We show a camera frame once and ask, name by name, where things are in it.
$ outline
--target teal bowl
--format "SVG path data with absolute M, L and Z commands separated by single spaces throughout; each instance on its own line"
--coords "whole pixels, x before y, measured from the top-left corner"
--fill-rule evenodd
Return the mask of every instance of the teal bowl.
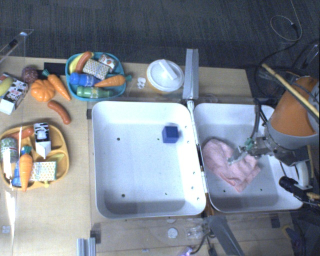
M 113 92 L 113 95 L 110 96 L 110 97 L 102 97 L 102 98 L 84 98 L 84 97 L 80 97 L 77 95 L 77 87 L 78 85 L 71 85 L 70 84 L 70 73 L 69 73 L 69 64 L 77 57 L 79 56 L 81 53 L 78 53 L 78 54 L 75 54 L 75 55 L 72 55 L 67 61 L 66 61 L 66 64 L 65 64 L 65 77 L 66 77 L 66 83 L 67 83 L 67 86 L 68 86 L 68 89 L 70 91 L 70 94 L 80 100 L 80 101 L 84 101 L 84 102 L 101 102 L 101 101 L 107 101 L 107 100 L 111 100 L 111 99 L 114 99 L 116 97 L 119 97 L 120 95 L 122 95 L 125 90 L 126 90 L 126 82 L 121 85 L 121 86 L 115 86 L 115 87 L 108 87 L 108 90 L 112 90 Z M 118 62 L 118 65 L 116 66 L 116 69 L 113 71 L 113 73 L 110 73 L 106 76 L 106 78 L 108 77 L 112 77 L 114 75 L 125 75 L 125 72 L 124 72 L 124 68 L 122 67 L 120 61 L 118 60 L 118 58 L 110 53 L 106 53 L 106 52 L 94 52 L 94 55 L 92 57 L 93 60 L 97 61 L 100 56 L 102 54 L 105 54 L 105 55 L 108 55 L 110 56 L 111 58 L 115 59 L 117 62 Z

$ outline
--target toy banana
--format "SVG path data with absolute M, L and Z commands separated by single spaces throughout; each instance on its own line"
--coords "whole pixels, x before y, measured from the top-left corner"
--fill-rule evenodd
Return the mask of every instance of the toy banana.
M 13 78 L 8 76 L 6 79 L 2 81 L 2 83 L 0 83 L 0 96 L 2 96 L 8 91 L 13 82 Z
M 70 64 L 69 64 L 69 74 L 72 74 L 73 72 L 76 71 L 77 64 L 78 64 L 79 60 L 81 59 L 81 57 L 82 57 L 84 54 L 85 54 L 84 52 L 81 53 L 81 54 L 79 54 L 77 57 L 75 57 L 75 58 L 73 59 L 73 61 L 70 62 Z

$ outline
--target pink towel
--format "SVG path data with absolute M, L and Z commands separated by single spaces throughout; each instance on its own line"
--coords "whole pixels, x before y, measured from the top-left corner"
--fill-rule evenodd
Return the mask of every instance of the pink towel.
M 211 172 L 234 186 L 238 192 L 242 192 L 260 172 L 260 167 L 251 155 L 229 165 L 228 158 L 233 151 L 227 144 L 213 138 L 202 149 L 203 161 Z

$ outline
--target toy pumpkin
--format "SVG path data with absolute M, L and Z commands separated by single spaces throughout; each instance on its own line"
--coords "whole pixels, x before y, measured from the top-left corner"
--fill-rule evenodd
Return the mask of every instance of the toy pumpkin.
M 55 96 L 56 90 L 48 80 L 37 79 L 31 85 L 30 92 L 38 102 L 48 102 Z

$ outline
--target white basin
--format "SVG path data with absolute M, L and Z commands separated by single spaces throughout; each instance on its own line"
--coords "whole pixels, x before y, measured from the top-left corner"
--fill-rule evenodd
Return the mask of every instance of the white basin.
M 96 206 L 106 218 L 197 215 L 206 205 L 190 113 L 178 103 L 102 101 L 92 109 Z M 165 126 L 178 127 L 163 143 Z
M 255 106 L 244 104 L 202 103 L 194 110 L 194 119 L 203 144 L 209 138 L 217 138 L 235 148 L 244 146 L 251 135 L 255 122 Z M 262 106 L 267 118 L 273 113 L 273 108 Z M 259 133 L 263 134 L 262 121 Z M 234 187 L 218 176 L 205 170 L 209 197 L 212 205 L 224 213 L 265 212 L 294 210 L 302 206 L 292 193 L 279 185 L 279 179 L 284 175 L 280 162 L 273 156 L 263 156 L 259 159 L 260 173 L 249 186 L 238 193 Z M 294 167 L 284 169 L 286 174 L 298 180 Z

